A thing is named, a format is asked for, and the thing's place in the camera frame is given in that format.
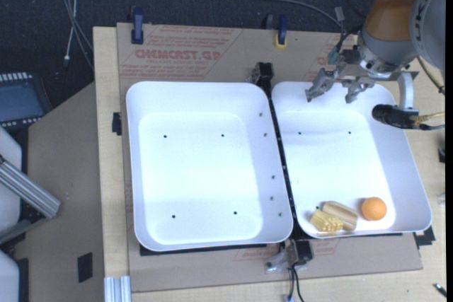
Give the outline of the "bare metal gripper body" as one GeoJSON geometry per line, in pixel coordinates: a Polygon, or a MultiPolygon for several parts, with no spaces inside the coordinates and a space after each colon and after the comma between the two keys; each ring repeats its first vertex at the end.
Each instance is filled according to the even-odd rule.
{"type": "Polygon", "coordinates": [[[386,62],[366,48],[341,51],[333,74],[339,81],[370,83],[391,80],[400,70],[400,64],[386,62]]]}

